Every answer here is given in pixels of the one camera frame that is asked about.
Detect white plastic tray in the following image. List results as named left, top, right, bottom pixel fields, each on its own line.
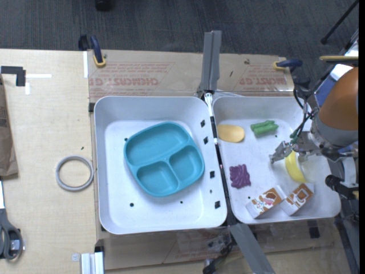
left=93, top=95, right=228, bottom=235
left=212, top=96, right=342, bottom=225

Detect green toy beans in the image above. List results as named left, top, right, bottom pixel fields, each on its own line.
left=250, top=119, right=279, bottom=136

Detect brown paper bag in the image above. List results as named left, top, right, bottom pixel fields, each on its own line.
left=0, top=74, right=19, bottom=180

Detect purple toy grapes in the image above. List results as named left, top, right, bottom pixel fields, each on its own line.
left=229, top=163, right=252, bottom=189

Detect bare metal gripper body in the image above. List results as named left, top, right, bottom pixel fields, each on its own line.
left=290, top=131, right=325, bottom=157

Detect blue divided plate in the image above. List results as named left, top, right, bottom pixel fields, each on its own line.
left=123, top=120, right=206, bottom=198

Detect yellow banana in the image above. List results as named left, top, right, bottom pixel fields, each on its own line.
left=285, top=150, right=307, bottom=183

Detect brown cardboard board red print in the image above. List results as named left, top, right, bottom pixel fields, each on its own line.
left=87, top=49, right=344, bottom=271

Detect white and brown carton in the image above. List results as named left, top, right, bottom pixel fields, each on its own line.
left=279, top=182, right=315, bottom=217
left=245, top=184, right=287, bottom=220

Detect grey scissors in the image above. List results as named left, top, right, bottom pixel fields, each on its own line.
left=0, top=181, right=24, bottom=261

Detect yellow oval toy bread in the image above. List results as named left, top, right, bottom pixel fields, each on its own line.
left=216, top=123, right=246, bottom=143

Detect white tape roll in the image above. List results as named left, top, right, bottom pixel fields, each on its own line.
left=55, top=155, right=95, bottom=192

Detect black cylinder on white bracket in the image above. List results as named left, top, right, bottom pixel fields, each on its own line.
left=325, top=156, right=359, bottom=200

